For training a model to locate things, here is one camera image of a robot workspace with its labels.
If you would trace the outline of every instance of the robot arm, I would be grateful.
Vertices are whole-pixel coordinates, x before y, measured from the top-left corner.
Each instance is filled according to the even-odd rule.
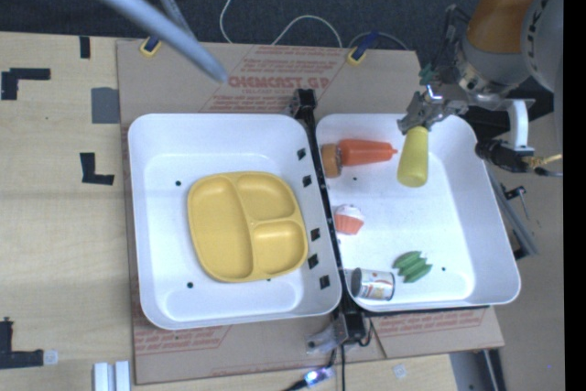
[[[507,111],[511,141],[481,143],[477,154],[510,171],[528,171],[533,149],[526,145],[526,109],[533,101],[508,95],[529,76],[554,92],[561,136],[563,0],[480,0],[471,18],[456,13],[455,6],[448,8],[444,39],[444,44],[455,45],[453,61],[442,66],[434,60],[421,71],[425,90],[414,94],[398,127],[408,140],[412,129],[430,130],[449,115],[465,114],[470,106]],[[454,37],[456,20],[467,21],[460,37]],[[403,158],[409,155],[404,152]],[[409,180],[401,165],[398,176]],[[424,182],[419,179],[417,185]]]

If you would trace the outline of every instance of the cardboard sheet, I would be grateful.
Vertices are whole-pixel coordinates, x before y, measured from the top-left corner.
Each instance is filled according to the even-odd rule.
[[[160,330],[145,318],[137,293],[128,127],[150,113],[283,113],[297,88],[315,90],[317,119],[333,113],[403,113],[418,88],[417,55],[371,50],[353,66],[346,63],[347,49],[206,44],[230,74],[228,83],[219,85],[165,45],[145,58],[140,43],[117,42],[136,383],[322,366],[329,355],[308,353],[305,338],[325,329],[330,316],[185,331]],[[371,344],[349,350],[349,362],[504,344],[492,308],[405,313],[374,318],[373,324]]]

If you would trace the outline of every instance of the yellow divided plate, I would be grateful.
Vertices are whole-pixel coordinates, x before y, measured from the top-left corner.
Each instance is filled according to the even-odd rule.
[[[271,173],[240,171],[199,179],[190,188],[188,215],[200,264],[218,280],[280,276],[307,257],[297,199]]]

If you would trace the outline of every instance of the white tray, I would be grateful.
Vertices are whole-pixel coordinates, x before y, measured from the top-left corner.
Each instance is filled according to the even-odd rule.
[[[272,114],[148,114],[132,123],[128,145],[140,301],[151,322],[176,330],[321,315],[338,305],[342,285],[300,123]],[[317,264],[246,283],[204,273],[190,239],[190,186],[246,170],[273,173],[291,187],[308,233],[308,258],[317,255]]]
[[[338,234],[345,270],[356,267],[393,272],[390,301],[355,299],[365,310],[384,312],[473,307],[515,299],[520,278],[484,163],[474,154],[476,138],[459,117],[429,132],[429,179],[421,188],[396,180],[405,138],[402,114],[333,114],[318,124],[321,145],[343,138],[390,142],[399,152],[390,161],[343,168],[327,179],[332,210],[359,207],[365,216],[357,235]],[[404,283],[393,261],[422,251],[429,274]]]

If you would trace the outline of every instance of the can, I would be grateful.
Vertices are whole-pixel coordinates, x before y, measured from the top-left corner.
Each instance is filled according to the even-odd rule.
[[[388,301],[395,294],[395,276],[392,272],[354,269],[350,278],[350,291],[361,299]]]

